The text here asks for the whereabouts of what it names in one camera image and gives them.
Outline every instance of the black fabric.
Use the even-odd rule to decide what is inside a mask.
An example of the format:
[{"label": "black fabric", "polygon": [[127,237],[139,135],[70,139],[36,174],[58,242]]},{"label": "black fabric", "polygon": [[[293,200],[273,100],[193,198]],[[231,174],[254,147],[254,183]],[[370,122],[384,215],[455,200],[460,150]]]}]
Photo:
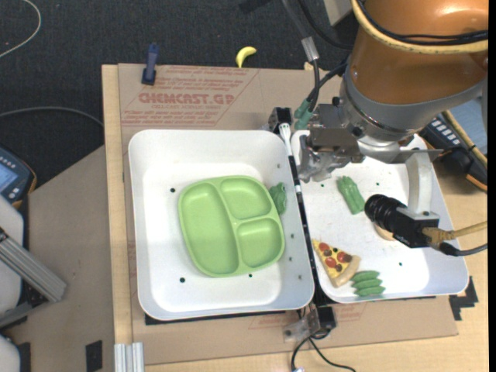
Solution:
[{"label": "black fabric", "polygon": [[[144,63],[152,42],[160,47],[158,64],[232,67],[236,52],[249,45],[258,52],[245,67],[300,69],[305,62],[279,0],[31,1],[40,8],[42,27],[25,46],[0,58],[0,113],[63,106],[102,119],[101,66]],[[330,33],[323,0],[305,1]],[[300,12],[296,0],[290,2]],[[29,5],[0,0],[0,53],[35,28]],[[343,42],[353,42],[352,16],[337,29]],[[322,68],[332,69],[346,57],[346,51],[314,37]],[[27,113],[0,119],[0,143],[30,164],[42,184],[101,146],[103,131],[70,113]]]}]

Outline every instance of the toy pizza slice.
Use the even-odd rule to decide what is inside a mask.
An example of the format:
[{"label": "toy pizza slice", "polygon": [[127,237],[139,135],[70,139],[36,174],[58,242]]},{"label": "toy pizza slice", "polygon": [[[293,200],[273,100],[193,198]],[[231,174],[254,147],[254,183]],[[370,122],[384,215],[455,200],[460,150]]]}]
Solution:
[{"label": "toy pizza slice", "polygon": [[316,239],[312,240],[312,244],[334,288],[351,280],[360,265],[360,257],[349,255]]}]

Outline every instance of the white cable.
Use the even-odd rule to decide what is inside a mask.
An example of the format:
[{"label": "white cable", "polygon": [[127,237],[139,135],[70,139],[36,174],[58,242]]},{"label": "white cable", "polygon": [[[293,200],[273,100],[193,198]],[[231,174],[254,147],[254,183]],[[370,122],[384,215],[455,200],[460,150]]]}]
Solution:
[{"label": "white cable", "polygon": [[40,28],[41,28],[41,12],[40,10],[38,9],[38,7],[36,7],[36,5],[31,2],[30,0],[20,0],[21,2],[26,2],[28,3],[29,5],[31,5],[35,11],[36,11],[36,14],[38,15],[38,26],[36,27],[35,31],[33,32],[33,34],[31,36],[29,36],[27,39],[25,39],[24,41],[22,41],[21,43],[17,44],[16,46],[14,46],[13,48],[11,48],[10,50],[6,50],[5,52],[3,53],[0,53],[0,58],[3,58],[5,55],[7,55],[8,53],[11,53],[12,51],[15,51],[17,50],[18,48],[22,47],[23,45],[27,44],[34,36],[36,36],[36,34],[40,31]]}]

